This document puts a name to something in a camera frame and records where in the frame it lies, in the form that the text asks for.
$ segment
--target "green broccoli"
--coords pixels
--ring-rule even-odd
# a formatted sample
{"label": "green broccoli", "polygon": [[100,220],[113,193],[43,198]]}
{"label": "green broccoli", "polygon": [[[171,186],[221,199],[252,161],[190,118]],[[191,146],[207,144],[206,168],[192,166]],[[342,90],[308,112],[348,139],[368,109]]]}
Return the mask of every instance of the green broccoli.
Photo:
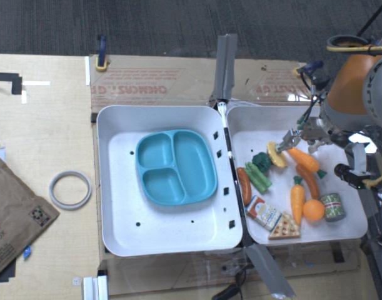
{"label": "green broccoli", "polygon": [[265,152],[259,152],[253,156],[252,163],[257,166],[262,173],[265,173],[271,166],[271,159]]}

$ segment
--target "toy orange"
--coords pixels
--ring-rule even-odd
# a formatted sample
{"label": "toy orange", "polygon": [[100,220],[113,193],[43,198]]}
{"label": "toy orange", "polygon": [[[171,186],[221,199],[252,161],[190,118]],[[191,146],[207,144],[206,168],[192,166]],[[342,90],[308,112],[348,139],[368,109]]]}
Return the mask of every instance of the toy orange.
{"label": "toy orange", "polygon": [[324,204],[315,199],[307,200],[303,205],[303,216],[310,221],[320,220],[324,216]]}

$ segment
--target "white tray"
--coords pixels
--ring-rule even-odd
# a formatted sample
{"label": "white tray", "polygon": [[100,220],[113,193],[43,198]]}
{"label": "white tray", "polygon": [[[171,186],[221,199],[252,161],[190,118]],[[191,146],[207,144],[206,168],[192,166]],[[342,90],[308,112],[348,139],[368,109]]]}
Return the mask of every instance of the white tray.
{"label": "white tray", "polygon": [[[311,114],[318,115],[318,107],[314,107]],[[236,106],[228,110],[227,122],[231,137],[233,156],[236,167],[244,167],[253,156],[260,151],[266,152],[268,141],[277,143],[291,127],[295,128],[296,121],[305,112],[306,107],[279,107],[279,106]],[[297,146],[308,152],[306,141],[301,140]],[[288,158],[288,167],[280,169],[271,166],[268,178],[273,185],[264,194],[260,194],[253,186],[253,194],[261,196],[267,203],[278,210],[291,213],[289,192],[293,186],[293,177],[298,175],[295,171],[296,163]],[[335,144],[321,146],[313,156],[319,161],[321,169],[327,172],[323,179],[317,176],[321,194],[338,193],[346,213],[346,217],[336,222],[308,222],[302,219],[301,237],[292,239],[268,240],[269,232],[250,217],[246,217],[246,224],[251,237],[260,244],[279,245],[292,243],[308,243],[315,241],[329,241],[341,239],[357,239],[363,236],[368,227],[357,190],[334,174],[334,167],[338,163],[348,164],[346,154]],[[306,198],[310,198],[306,183]]]}
{"label": "white tray", "polygon": [[[225,250],[239,244],[241,217],[223,124],[214,109],[109,106],[98,114],[97,127],[102,232],[109,251],[137,256]],[[168,129],[190,129],[206,140],[218,176],[217,190],[208,199],[160,206],[143,193],[136,171],[136,145],[147,134]]]}

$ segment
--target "toy can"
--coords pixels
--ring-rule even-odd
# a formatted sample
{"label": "toy can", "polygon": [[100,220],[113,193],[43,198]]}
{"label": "toy can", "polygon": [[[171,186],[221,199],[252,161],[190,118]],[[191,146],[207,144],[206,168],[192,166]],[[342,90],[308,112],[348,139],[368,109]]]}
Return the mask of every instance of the toy can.
{"label": "toy can", "polygon": [[330,193],[320,197],[325,207],[325,220],[329,222],[338,221],[345,218],[345,211],[341,204],[338,193]]}

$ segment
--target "blue divided plate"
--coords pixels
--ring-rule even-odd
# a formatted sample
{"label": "blue divided plate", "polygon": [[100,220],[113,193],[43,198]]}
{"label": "blue divided plate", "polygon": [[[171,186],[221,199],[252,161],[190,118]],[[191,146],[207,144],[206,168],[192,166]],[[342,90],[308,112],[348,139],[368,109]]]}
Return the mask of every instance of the blue divided plate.
{"label": "blue divided plate", "polygon": [[145,195],[163,206],[179,206],[209,198],[217,174],[209,147],[191,130],[161,131],[136,146],[136,166]]}

